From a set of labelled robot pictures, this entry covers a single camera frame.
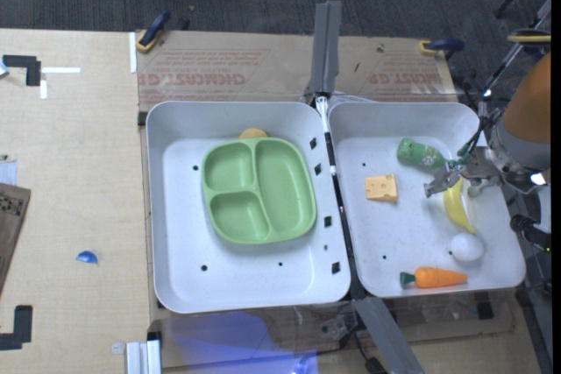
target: orange carrot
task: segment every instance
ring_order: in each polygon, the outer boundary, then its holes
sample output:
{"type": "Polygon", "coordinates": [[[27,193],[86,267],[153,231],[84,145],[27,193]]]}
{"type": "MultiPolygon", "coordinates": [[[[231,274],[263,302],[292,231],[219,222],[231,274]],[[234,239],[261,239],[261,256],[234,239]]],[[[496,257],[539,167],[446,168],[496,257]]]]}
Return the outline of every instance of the orange carrot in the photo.
{"type": "Polygon", "coordinates": [[[454,286],[467,280],[467,275],[462,272],[452,272],[441,268],[421,266],[415,270],[415,274],[402,272],[400,274],[401,285],[415,281],[419,288],[434,288],[438,286],[454,286]]]}

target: toy egg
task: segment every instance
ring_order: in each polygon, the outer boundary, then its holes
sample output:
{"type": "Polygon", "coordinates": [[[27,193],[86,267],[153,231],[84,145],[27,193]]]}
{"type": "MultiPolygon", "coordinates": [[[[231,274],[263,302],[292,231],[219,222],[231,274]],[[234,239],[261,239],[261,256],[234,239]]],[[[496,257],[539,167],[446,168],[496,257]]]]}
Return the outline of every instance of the toy egg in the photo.
{"type": "Polygon", "coordinates": [[[485,247],[481,240],[467,232],[457,234],[451,239],[450,250],[452,256],[462,262],[472,262],[481,258],[485,253],[485,247]]]}

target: cardboard sheet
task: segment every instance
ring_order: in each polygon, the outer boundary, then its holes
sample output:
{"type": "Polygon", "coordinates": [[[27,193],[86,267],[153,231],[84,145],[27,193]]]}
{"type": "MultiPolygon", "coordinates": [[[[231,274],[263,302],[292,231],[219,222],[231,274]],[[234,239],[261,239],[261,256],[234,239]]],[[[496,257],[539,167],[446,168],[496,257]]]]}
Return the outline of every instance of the cardboard sheet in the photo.
{"type": "Polygon", "coordinates": [[[18,243],[31,190],[0,183],[0,293],[18,243]]]}
{"type": "MultiPolygon", "coordinates": [[[[140,110],[167,100],[302,101],[313,36],[164,32],[138,53],[140,110]]],[[[336,91],[375,101],[457,101],[442,52],[419,39],[341,37],[336,91]]]]}

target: green divided plate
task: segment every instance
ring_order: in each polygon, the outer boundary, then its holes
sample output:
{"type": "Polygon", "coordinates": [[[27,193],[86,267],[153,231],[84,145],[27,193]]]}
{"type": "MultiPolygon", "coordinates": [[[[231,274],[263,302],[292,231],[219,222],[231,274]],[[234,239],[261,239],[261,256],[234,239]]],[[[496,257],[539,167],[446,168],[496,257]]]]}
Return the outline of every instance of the green divided plate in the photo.
{"type": "Polygon", "coordinates": [[[202,190],[214,229],[234,243],[297,238],[316,221],[316,199],[302,155],[279,138],[247,138],[212,148],[202,190]]]}

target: yellow cheese block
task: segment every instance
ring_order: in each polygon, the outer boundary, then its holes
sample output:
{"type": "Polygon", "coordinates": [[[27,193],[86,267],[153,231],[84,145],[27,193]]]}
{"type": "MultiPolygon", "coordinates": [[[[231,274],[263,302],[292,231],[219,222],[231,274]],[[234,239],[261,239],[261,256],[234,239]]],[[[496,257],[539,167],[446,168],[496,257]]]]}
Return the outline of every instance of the yellow cheese block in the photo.
{"type": "Polygon", "coordinates": [[[368,200],[397,201],[397,185],[392,174],[365,178],[365,190],[368,200]]]}

